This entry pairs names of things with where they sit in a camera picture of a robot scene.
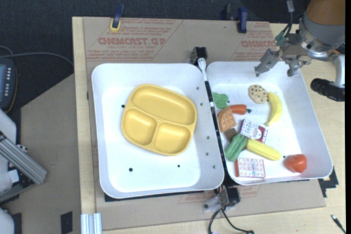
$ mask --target robotic hand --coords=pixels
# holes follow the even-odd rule
[[[287,0],[291,22],[275,38],[278,51],[267,49],[256,66],[255,73],[270,70],[278,61],[289,65],[288,76],[309,63],[312,59],[333,61],[337,75],[335,82],[316,78],[312,90],[336,101],[345,101],[345,7],[346,0],[311,0],[299,22],[296,33],[290,33],[292,0]]]

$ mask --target yellow tray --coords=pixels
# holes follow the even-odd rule
[[[173,156],[189,145],[196,120],[196,107],[186,96],[153,84],[143,84],[129,96],[121,127],[131,143]]]

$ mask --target yellow corn cob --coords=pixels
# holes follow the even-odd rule
[[[248,139],[246,143],[246,148],[251,152],[261,155],[264,158],[270,160],[279,160],[281,154],[278,150],[254,139]]]

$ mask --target yellow banana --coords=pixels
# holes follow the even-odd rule
[[[268,122],[265,124],[266,126],[269,126],[272,123],[278,121],[283,111],[281,100],[275,93],[269,92],[268,100],[271,105],[271,113]]]

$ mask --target table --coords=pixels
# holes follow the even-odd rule
[[[278,34],[284,26],[282,24],[271,24],[273,34]],[[92,147],[90,144],[88,86],[82,17],[72,18],[72,30],[73,53],[75,57],[81,212],[93,214],[96,212],[96,203],[94,197]],[[333,63],[313,61],[312,64],[304,66],[301,71],[307,85],[316,77],[331,81],[335,80]],[[310,89],[309,94],[330,150],[339,185],[335,189],[327,190],[326,207],[239,216],[232,218],[235,226],[242,229],[253,229],[255,233],[341,233],[341,230],[331,219],[331,214],[334,214],[346,228],[345,104],[344,102],[329,100]],[[208,220],[199,220],[110,230],[104,231],[104,233],[206,233],[207,225]],[[223,218],[214,221],[212,231],[215,230],[219,233],[233,233],[233,229]]]

